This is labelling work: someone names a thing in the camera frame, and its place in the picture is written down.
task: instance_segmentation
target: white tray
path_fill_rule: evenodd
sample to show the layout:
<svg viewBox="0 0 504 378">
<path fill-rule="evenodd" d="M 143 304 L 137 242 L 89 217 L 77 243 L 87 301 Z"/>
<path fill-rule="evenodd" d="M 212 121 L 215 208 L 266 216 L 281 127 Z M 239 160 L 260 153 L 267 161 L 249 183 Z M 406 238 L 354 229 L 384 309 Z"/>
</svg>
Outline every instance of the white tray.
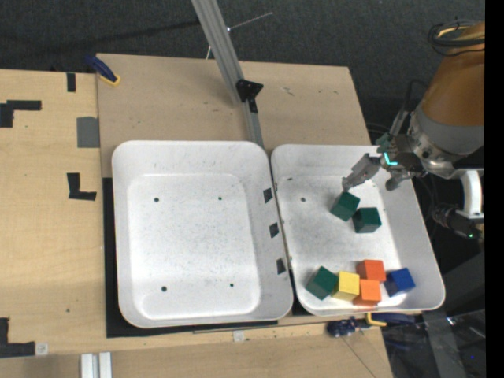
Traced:
<svg viewBox="0 0 504 378">
<path fill-rule="evenodd" d="M 262 148 L 130 141 L 112 166 L 119 306 L 131 324 L 272 321 L 290 310 Z"/>
<path fill-rule="evenodd" d="M 342 192 L 342 178 L 375 146 L 284 145 L 272 153 L 272 172 L 283 230 L 303 307 L 317 316 L 435 309 L 444 301 L 444 284 L 432 251 L 417 196 L 410 180 L 395 191 L 386 191 L 388 172 L 380 170 L 371 180 L 354 187 L 359 207 L 376 207 L 382 225 L 373 233 L 358 234 L 352 220 L 333 216 L 331 209 Z M 407 267 L 416 287 L 389 298 L 383 284 L 382 301 L 375 308 L 354 306 L 332 298 L 323 301 L 305 286 L 320 266 L 338 272 L 355 272 L 364 259 L 381 259 L 386 271 Z"/>
</svg>

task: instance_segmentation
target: cube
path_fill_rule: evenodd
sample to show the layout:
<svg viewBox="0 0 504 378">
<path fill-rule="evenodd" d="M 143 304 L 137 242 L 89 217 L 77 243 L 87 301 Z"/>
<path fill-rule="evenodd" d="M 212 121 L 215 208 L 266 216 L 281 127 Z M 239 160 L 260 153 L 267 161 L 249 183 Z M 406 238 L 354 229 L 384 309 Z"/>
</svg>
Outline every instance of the cube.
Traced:
<svg viewBox="0 0 504 378">
<path fill-rule="evenodd" d="M 381 301 L 380 282 L 361 279 L 361 293 L 354 299 L 355 306 L 375 306 Z"/>
<path fill-rule="evenodd" d="M 388 273 L 384 286 L 389 297 L 393 297 L 415 288 L 415 282 L 408 268 L 404 268 Z"/>
<path fill-rule="evenodd" d="M 321 266 L 306 285 L 306 290 L 322 300 L 332 293 L 338 276 Z"/>
<path fill-rule="evenodd" d="M 380 215 L 376 207 L 361 207 L 352 216 L 355 232 L 374 232 L 381 226 Z"/>
<path fill-rule="evenodd" d="M 338 283 L 332 291 L 333 298 L 352 301 L 359 295 L 359 280 L 361 277 L 357 273 L 341 271 L 338 273 L 338 278 Z"/>
<path fill-rule="evenodd" d="M 349 192 L 343 192 L 332 205 L 331 214 L 343 221 L 348 221 L 357 211 L 360 201 L 361 199 L 357 196 L 353 196 Z"/>
<path fill-rule="evenodd" d="M 355 268 L 361 279 L 378 280 L 383 283 L 387 279 L 383 261 L 365 259 Z"/>
</svg>

